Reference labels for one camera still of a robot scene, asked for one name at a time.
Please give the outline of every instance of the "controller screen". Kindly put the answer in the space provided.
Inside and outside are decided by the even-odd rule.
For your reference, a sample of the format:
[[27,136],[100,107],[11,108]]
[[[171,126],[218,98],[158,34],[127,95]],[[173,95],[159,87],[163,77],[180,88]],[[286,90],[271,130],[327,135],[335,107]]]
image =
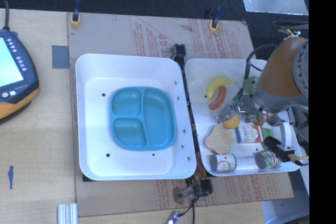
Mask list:
[[23,80],[5,40],[0,38],[0,87]]

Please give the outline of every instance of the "bread slice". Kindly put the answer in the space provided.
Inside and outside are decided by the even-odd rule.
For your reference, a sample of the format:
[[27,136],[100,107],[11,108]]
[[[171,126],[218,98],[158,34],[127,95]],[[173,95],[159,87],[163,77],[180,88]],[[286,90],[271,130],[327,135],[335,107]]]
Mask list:
[[232,131],[216,124],[210,135],[204,140],[204,145],[216,154],[228,154],[232,142]]

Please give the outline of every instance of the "sausage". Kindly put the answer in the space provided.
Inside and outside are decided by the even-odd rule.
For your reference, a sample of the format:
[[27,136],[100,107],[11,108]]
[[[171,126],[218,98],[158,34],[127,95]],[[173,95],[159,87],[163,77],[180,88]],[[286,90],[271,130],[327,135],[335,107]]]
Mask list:
[[218,88],[218,96],[216,100],[213,101],[211,104],[209,104],[209,108],[211,110],[215,110],[216,108],[218,108],[224,101],[225,95],[226,95],[226,87],[222,85]]

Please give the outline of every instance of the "table surface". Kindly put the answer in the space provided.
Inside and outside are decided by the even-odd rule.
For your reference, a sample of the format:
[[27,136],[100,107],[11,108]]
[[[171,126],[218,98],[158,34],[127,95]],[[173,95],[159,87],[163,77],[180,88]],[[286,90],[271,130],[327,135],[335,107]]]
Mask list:
[[[53,69],[51,54],[53,45],[68,45],[67,13],[11,9],[9,27],[33,58],[41,91],[23,113],[0,125],[0,223],[55,224],[58,204],[76,203],[70,74]],[[78,223],[158,224],[172,212],[81,217]],[[178,222],[192,223],[192,211]],[[195,208],[195,223],[207,222],[265,223],[260,202]]]

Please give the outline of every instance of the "white tray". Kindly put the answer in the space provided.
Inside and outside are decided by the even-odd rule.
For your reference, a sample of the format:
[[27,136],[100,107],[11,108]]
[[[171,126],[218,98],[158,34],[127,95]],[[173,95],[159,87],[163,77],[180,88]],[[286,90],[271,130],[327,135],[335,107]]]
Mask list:
[[[252,60],[252,64],[260,69],[264,67],[266,61]],[[281,163],[277,166],[267,169],[259,169],[254,154],[263,151],[264,148],[260,143],[242,144],[237,142],[236,134],[233,131],[233,141],[230,146],[230,153],[236,157],[237,166],[233,172],[215,173],[210,167],[210,157],[213,153],[204,145],[204,139],[211,133],[217,121],[215,116],[220,113],[227,103],[231,103],[232,97],[236,95],[242,87],[246,60],[240,59],[191,59],[185,65],[185,75],[187,79],[188,92],[190,96],[191,107],[194,115],[198,143],[200,145],[200,154],[204,168],[214,176],[233,176],[259,173],[289,172],[299,168],[292,162]],[[226,87],[226,97],[222,105],[212,111],[208,105],[213,101],[205,97],[205,89],[208,83],[217,76],[225,76],[229,80],[234,80],[234,84]],[[260,76],[260,72],[251,67],[250,76]],[[288,113],[282,112],[280,117],[288,119]],[[279,141],[281,133],[287,138],[284,143],[295,149],[295,154],[301,156],[300,148],[293,128],[288,124],[286,126],[271,127],[267,123],[265,128],[273,130],[274,137]]]
[[[121,148],[112,137],[109,102],[119,88],[165,91],[176,116],[176,139],[164,150]],[[196,170],[196,156],[179,65],[168,58],[86,54],[76,62],[79,164],[93,180],[182,179]]]

